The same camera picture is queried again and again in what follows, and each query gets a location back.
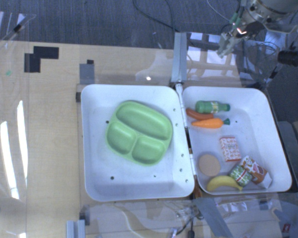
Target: carrot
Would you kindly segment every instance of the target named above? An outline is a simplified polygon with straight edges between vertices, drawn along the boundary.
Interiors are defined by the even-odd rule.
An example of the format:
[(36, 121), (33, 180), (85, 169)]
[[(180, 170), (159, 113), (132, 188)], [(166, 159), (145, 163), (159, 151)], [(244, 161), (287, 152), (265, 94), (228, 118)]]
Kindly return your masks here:
[(221, 128), (223, 124), (229, 125), (230, 121), (228, 118), (225, 119), (224, 121), (222, 121), (220, 118), (212, 118), (212, 119), (201, 120), (201, 121), (193, 121), (191, 124), (202, 128), (216, 129), (216, 128)]
[(206, 119), (211, 119), (213, 118), (213, 114), (200, 114), (198, 112), (195, 112), (192, 109), (186, 109), (185, 112), (187, 113), (188, 116), (196, 119), (196, 120), (206, 120)]

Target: green can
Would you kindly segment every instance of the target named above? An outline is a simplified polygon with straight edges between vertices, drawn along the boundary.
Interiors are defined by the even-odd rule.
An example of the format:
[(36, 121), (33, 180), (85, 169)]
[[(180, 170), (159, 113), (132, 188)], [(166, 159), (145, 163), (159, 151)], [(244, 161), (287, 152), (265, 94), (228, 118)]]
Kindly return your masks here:
[(253, 178), (253, 176), (240, 165), (237, 165), (229, 176), (234, 178), (242, 187), (246, 186)]

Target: metal bracket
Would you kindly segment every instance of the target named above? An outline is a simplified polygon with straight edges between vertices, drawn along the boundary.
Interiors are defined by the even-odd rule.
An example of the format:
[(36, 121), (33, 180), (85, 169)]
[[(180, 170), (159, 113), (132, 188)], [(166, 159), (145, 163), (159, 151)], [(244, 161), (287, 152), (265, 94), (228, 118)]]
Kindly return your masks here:
[(187, 34), (175, 33), (171, 83), (187, 80)]
[(67, 221), (66, 223), (67, 238), (85, 238), (85, 220)]

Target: bottle label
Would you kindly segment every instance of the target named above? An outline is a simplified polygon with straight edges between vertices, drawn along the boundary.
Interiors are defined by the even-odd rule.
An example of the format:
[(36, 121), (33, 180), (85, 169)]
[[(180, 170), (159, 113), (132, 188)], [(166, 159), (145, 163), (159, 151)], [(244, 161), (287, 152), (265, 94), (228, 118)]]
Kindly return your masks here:
[(219, 111), (219, 104), (217, 102), (211, 101), (212, 111), (211, 113), (217, 113)]

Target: yellow banana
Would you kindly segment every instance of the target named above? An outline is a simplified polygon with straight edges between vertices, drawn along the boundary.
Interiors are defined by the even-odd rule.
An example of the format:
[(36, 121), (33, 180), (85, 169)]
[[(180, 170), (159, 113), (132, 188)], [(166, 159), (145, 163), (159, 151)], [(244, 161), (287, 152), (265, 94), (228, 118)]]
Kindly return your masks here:
[(243, 187), (239, 186), (238, 183), (229, 176), (217, 176), (212, 178), (208, 185), (207, 185), (207, 190), (212, 191), (215, 190), (217, 187), (220, 186), (230, 186), (230, 187), (235, 187), (238, 188), (239, 190), (242, 190)]

